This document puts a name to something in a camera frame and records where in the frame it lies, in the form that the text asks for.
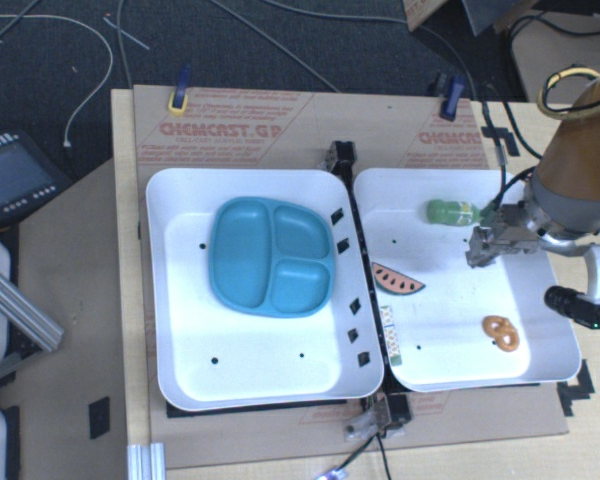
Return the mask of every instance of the black hole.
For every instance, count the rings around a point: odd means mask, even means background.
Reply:
[[[342,254],[349,248],[349,239],[345,238],[344,240],[340,240],[338,242],[338,254]]]
[[[342,208],[338,208],[331,214],[331,224],[335,226],[342,217],[344,217],[344,212],[342,211]]]
[[[358,354],[358,364],[362,367],[365,364],[368,364],[371,361],[371,357],[369,356],[369,352],[360,352]]]
[[[355,315],[358,311],[360,311],[360,308],[362,307],[362,305],[360,304],[360,299],[356,299],[354,300],[351,304],[349,304],[349,309],[351,309],[351,312]]]

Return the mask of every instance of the blue clamp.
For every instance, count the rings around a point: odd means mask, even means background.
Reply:
[[[462,96],[462,92],[466,86],[466,80],[462,75],[454,75],[447,86],[447,99],[442,103],[440,109],[440,117],[447,121],[456,120],[456,110],[458,109],[458,101]]]
[[[178,76],[178,85],[176,90],[171,93],[169,98],[169,113],[171,115],[180,117],[184,114],[187,109],[187,86],[189,85],[189,77],[191,76],[191,64],[185,64],[180,70],[180,76]]]

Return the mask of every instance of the pretzel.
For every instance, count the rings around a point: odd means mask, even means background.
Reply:
[[[482,328],[505,352],[513,352],[520,346],[518,330],[508,318],[497,315],[487,316],[482,320]]]

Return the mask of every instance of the black electronic device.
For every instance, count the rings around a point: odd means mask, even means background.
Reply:
[[[71,183],[26,133],[0,133],[0,227],[17,224]]]

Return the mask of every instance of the black fabric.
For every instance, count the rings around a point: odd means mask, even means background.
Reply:
[[[31,0],[0,0],[17,13]],[[31,14],[56,14],[97,29],[111,44],[115,65],[107,84],[78,114],[70,162],[62,147],[73,110],[102,79],[108,54],[90,32],[72,23],[23,20],[0,39],[0,131],[20,128],[49,158],[79,179],[112,155],[110,91],[127,86],[115,22],[119,0],[43,0]],[[298,55],[345,93],[427,95],[438,73],[462,73],[453,54],[425,29],[349,23],[301,16],[255,0],[219,0]],[[276,0],[324,13],[404,19],[402,0]],[[543,0],[536,8],[600,13],[600,0]],[[0,20],[0,28],[6,20]],[[464,59],[475,82],[492,81],[511,101],[524,95],[511,76],[503,37],[473,35],[460,0],[449,0],[425,23]],[[128,0],[122,28],[145,43],[125,41],[136,84],[175,84],[191,63],[191,85],[294,91],[332,89],[244,24],[205,0]]]

